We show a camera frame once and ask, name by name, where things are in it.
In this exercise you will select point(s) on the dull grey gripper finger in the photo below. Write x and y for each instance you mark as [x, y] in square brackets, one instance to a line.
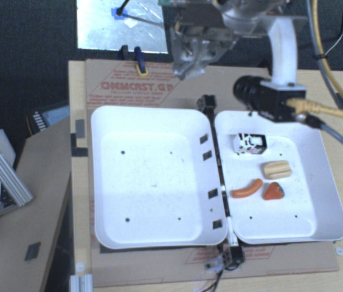
[208, 49]
[182, 55]

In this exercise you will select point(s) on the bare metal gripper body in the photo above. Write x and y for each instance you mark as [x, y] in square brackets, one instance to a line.
[244, 14]

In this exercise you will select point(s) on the brown cardboard board red print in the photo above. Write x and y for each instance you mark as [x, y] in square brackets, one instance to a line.
[147, 85]

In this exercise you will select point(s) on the black and white carton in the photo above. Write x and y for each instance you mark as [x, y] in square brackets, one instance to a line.
[249, 144]

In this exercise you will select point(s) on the thin black and white rod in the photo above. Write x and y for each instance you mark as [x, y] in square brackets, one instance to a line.
[220, 169]

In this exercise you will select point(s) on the white plastic tray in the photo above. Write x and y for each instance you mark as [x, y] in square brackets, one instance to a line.
[153, 181]
[281, 224]

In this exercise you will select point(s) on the tan bread bun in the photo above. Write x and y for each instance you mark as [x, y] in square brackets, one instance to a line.
[276, 169]

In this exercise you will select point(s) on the orange sausage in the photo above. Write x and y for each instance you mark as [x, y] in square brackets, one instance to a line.
[247, 189]

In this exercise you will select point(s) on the red strawberry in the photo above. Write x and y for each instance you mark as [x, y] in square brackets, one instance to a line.
[273, 192]

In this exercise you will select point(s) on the black cylinder on white bracket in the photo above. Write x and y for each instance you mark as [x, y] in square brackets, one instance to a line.
[283, 56]

